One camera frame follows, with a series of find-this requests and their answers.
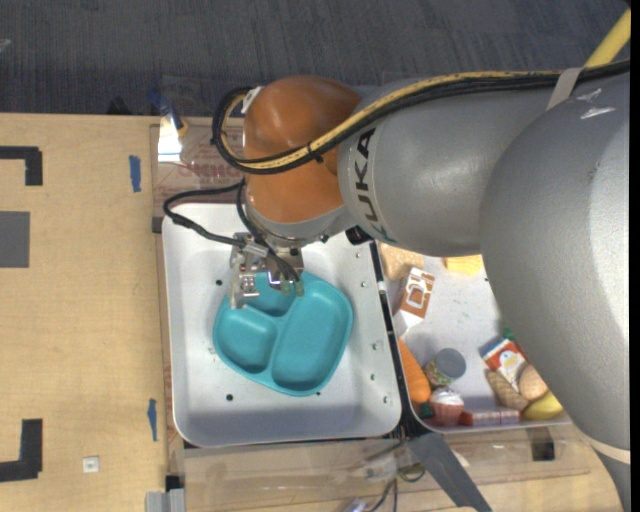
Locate black cylinder on white bracket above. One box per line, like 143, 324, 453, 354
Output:
344, 224, 374, 247

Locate red and white flat box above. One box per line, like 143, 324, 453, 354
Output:
459, 408, 522, 428

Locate white plastic tray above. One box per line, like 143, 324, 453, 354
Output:
374, 240, 576, 434
160, 201, 404, 448

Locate red and white carton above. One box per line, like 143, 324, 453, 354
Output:
480, 338, 529, 392

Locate pink cupcake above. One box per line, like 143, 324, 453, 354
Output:
428, 386, 466, 428

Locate tan biscuit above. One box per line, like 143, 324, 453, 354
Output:
379, 243, 426, 282

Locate small can with grey lid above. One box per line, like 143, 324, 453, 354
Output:
423, 347, 468, 389

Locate blue divided plate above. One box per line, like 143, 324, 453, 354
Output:
212, 269, 355, 398

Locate tan bread roll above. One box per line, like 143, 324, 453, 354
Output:
517, 364, 550, 402

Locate yellow corn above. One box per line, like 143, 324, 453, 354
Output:
444, 254, 484, 276

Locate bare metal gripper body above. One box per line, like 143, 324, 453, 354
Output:
229, 231, 307, 302

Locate yellow banana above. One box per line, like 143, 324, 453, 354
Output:
521, 390, 565, 422

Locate orange carrot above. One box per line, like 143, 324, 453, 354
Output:
397, 338, 435, 420

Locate brown and white carton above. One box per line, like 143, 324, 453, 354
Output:
392, 266, 437, 339

